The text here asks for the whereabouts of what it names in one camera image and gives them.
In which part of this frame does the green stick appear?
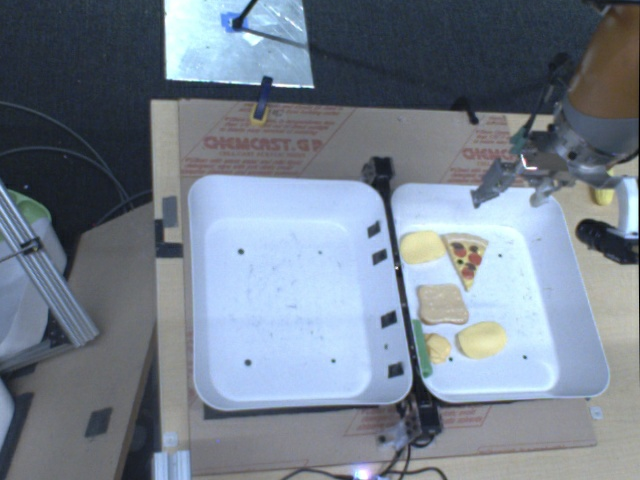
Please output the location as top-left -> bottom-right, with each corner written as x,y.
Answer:
411,318 -> 434,380

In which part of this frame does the white plastic tray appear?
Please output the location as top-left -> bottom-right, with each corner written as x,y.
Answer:
389,182 -> 612,405
187,173 -> 414,412

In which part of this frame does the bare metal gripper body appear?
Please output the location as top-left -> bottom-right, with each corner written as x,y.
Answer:
518,128 -> 625,190

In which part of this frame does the pizza slice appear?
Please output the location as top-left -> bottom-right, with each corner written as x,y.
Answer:
440,232 -> 490,293

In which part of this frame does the yellow oval bread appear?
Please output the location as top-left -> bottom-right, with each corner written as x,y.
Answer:
398,230 -> 448,267
454,320 -> 509,361

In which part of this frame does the thin black rod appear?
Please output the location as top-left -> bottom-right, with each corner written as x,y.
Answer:
375,170 -> 432,419

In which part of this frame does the small yellow croissant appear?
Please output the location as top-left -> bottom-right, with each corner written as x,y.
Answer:
423,332 -> 453,366

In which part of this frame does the yellow corn cob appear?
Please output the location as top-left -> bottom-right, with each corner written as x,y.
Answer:
591,169 -> 617,207

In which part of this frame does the brown cardboard board red print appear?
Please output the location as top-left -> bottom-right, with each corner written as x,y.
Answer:
176,98 -> 599,475

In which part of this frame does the black cylinder on white bracket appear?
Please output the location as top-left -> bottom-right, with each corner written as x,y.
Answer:
574,175 -> 640,267

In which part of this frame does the brown toast slice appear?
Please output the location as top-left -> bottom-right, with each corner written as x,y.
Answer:
415,283 -> 470,327

